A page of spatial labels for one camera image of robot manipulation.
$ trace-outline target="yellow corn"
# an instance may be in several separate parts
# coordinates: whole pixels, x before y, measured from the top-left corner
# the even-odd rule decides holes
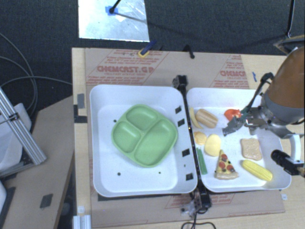
[[[265,169],[264,167],[258,165],[257,163],[254,163],[251,160],[244,160],[243,161],[243,168],[245,168],[247,171],[249,171],[252,175],[265,180],[265,181],[271,181],[272,179],[272,173]]]

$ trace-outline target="pizza slice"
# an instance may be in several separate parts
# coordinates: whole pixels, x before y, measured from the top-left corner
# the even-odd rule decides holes
[[[238,177],[233,165],[228,159],[228,156],[220,150],[215,177],[221,180],[230,180]]]

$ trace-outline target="banana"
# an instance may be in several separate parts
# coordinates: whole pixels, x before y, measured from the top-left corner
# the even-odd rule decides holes
[[[200,128],[200,129],[203,129],[201,127],[201,125],[198,124],[196,118],[195,118],[195,113],[194,113],[194,109],[193,108],[190,108],[190,117],[191,117],[191,120],[192,120],[192,123],[197,127],[197,128]]]

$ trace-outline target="green plate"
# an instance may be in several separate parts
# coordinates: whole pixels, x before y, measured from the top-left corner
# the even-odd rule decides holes
[[[113,144],[143,167],[154,167],[168,155],[178,137],[175,125],[143,104],[128,109],[112,129]]]

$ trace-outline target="dark floor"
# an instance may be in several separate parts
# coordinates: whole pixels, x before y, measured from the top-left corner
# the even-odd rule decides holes
[[[156,49],[282,55],[273,43],[285,38],[290,0],[144,0],[149,36]],[[292,35],[305,32],[305,0],[295,0]],[[36,76],[71,82],[71,48],[141,49],[145,43],[78,38],[78,0],[0,0],[0,33],[24,54]],[[0,36],[0,56],[26,67]],[[0,58],[0,85],[25,73]],[[72,94],[72,87],[37,80],[35,112]],[[3,87],[13,104],[29,106],[29,80]]]

